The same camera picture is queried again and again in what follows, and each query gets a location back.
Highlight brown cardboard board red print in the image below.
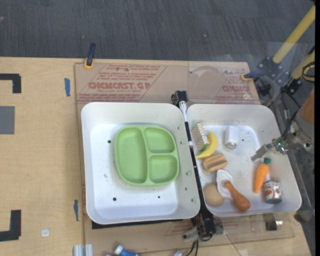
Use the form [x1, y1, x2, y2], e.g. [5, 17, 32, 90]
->
[74, 59, 297, 253]

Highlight blue and white bottle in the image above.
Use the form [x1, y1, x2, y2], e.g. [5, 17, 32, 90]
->
[113, 244, 140, 256]

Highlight green divided plate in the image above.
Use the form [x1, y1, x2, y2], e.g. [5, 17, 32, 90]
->
[114, 124, 180, 187]

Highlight brown chicken drumstick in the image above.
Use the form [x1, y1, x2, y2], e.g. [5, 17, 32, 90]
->
[224, 180, 251, 212]

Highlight white plastic tray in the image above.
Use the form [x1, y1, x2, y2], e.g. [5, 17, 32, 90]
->
[186, 103, 303, 218]
[80, 101, 201, 225]

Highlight red and white can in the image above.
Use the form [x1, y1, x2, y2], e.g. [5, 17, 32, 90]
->
[263, 179, 283, 204]

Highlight thin black and white rod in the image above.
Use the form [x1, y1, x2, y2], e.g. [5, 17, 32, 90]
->
[178, 99, 209, 219]

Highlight sausage in bread bun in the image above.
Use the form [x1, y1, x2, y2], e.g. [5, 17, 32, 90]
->
[202, 153, 229, 173]

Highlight yellow banana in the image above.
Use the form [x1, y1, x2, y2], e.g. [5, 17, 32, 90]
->
[195, 131, 218, 160]

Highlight black block with thin wires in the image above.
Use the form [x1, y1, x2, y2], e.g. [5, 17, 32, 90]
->
[171, 90, 189, 106]
[198, 216, 217, 237]

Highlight round tan biscuit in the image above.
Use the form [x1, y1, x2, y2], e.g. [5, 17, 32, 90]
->
[202, 183, 225, 208]

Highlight white fried egg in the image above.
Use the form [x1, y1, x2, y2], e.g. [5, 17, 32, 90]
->
[216, 169, 235, 200]

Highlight tan and white patterned carton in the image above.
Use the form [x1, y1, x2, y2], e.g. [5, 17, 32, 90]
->
[191, 121, 210, 152]

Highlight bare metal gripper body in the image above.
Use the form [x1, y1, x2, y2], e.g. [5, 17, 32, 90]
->
[271, 132, 316, 154]

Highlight orange carrot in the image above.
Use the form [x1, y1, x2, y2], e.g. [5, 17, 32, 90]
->
[254, 157, 272, 194]

